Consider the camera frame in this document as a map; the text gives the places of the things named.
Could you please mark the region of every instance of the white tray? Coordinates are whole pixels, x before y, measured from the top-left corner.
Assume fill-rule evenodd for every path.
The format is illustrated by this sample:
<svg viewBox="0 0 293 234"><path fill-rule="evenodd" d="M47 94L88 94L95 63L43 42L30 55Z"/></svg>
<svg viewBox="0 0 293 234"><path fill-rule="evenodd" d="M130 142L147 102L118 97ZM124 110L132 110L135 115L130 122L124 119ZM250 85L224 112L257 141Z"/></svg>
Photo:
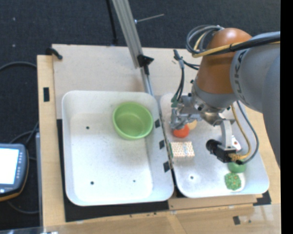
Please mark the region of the white tray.
<svg viewBox="0 0 293 234"><path fill-rule="evenodd" d="M115 107L135 101L160 119L154 97L140 92L71 91L62 100L65 186L76 205L164 201L174 185L162 127L146 138L124 140L112 122Z"/></svg>
<svg viewBox="0 0 293 234"><path fill-rule="evenodd" d="M211 155L206 149L206 142L209 139L221 141L220 126L213 127L202 120L197 122L196 128L191 130L186 138L175 137L169 126L171 116L170 100L172 97L173 94L167 94L162 96L160 101L163 128L167 142L191 141L195 152L194 158L173 158L176 184L182 194L186 197L200 198L224 195L253 195L267 191L269 178L259 152L246 164L246 170L238 174L241 178L242 187L236 191L229 190L226 187L224 176L230 172L227 164L219 161L216 156ZM250 138L254 151L255 139L251 129L246 124L237 105L236 111L247 136ZM223 113L223 117L226 119L234 118L231 110L226 110ZM247 150L247 143L236 122L232 125L232 133L241 144L241 147Z"/></svg>

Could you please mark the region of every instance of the black floor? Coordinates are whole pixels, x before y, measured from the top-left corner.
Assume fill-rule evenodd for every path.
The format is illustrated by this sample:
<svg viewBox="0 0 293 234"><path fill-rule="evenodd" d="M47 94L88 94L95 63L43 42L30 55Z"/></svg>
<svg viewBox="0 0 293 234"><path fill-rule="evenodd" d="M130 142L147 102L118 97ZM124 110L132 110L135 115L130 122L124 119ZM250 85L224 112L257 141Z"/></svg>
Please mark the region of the black floor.
<svg viewBox="0 0 293 234"><path fill-rule="evenodd" d="M251 35L279 31L281 0L129 0L143 47L184 48L187 33L202 24L240 28ZM125 46L116 21L118 44ZM105 0L0 0L0 67L12 61L36 64L53 43L110 45L112 28ZM13 66L0 72L0 142L30 131L38 121L37 73ZM29 143L35 156L35 143ZM24 192L11 201L38 209L37 166L30 162ZM21 214L0 203L0 230L39 226L37 214Z"/></svg>

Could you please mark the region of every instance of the wooden table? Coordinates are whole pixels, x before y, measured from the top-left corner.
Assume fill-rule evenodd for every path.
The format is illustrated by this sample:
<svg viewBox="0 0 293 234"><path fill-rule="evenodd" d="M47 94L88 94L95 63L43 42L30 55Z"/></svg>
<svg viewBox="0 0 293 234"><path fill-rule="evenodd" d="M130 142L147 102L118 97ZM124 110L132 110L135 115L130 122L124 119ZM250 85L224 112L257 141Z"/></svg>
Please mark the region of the wooden table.
<svg viewBox="0 0 293 234"><path fill-rule="evenodd" d="M57 118L60 117L59 101L65 88L61 87L58 72L65 70L66 79L74 79L70 74L70 66L78 67L75 76L84 77L83 86L87 89L89 80L100 84L102 78L89 77L89 72L96 74L105 67L117 66L116 59L121 63L132 63L129 51L124 47L53 45L63 55L63 60L54 56L37 56L39 120L41 136L41 166L42 166L42 215L45 231L59 233L279 233L281 232L281 192L280 169L275 161L268 137L265 131L263 117L260 113L247 109L250 121L253 123L259 139L260 154L270 180L269 193L271 205L253 206L262 195L220 196L201 199L176 198L169 199L169 210L157 213L143 213L122 216L102 217L76 222L66 222L64 216L62 177L60 168ZM179 50L186 60L189 54ZM174 92L179 84L179 72L169 72L167 64L177 65L172 59L171 49L144 48L144 54L155 58L150 65L151 82L155 95ZM126 87L125 91L142 91L139 83L140 72L130 67L134 73L134 87ZM100 72L103 76L114 75L117 79L128 78L127 74L119 72ZM186 80L194 78L196 71L187 71ZM71 82L71 89L77 89L80 84ZM49 100L45 99L45 88L49 90ZM186 84L185 92L190 89Z"/></svg>

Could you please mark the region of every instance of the screen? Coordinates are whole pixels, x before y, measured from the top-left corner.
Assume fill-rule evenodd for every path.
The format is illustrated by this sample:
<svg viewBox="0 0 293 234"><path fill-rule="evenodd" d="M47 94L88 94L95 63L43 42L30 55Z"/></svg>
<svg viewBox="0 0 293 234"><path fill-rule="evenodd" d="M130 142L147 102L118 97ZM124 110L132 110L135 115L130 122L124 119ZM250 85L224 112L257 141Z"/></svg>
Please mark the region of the screen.
<svg viewBox="0 0 293 234"><path fill-rule="evenodd" d="M14 184L19 150L0 148L0 184Z"/></svg>

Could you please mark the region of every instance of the black pole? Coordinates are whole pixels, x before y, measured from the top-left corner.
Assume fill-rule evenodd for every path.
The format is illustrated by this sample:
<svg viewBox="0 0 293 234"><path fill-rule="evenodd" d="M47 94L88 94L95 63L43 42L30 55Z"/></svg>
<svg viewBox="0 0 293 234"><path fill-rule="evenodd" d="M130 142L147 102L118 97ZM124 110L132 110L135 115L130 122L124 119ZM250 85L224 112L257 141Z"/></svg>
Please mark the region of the black pole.
<svg viewBox="0 0 293 234"><path fill-rule="evenodd" d="M106 5L107 5L107 10L108 10L108 15L109 15L109 19L111 21L111 26L112 26L112 31L113 31L113 44L116 45L118 43L118 39L117 39L117 35L116 35L116 30L115 30L115 23L114 23L114 18L113 18L113 14L112 14L112 8L111 8L111 4L109 2L109 0L105 0L106 1Z"/></svg>

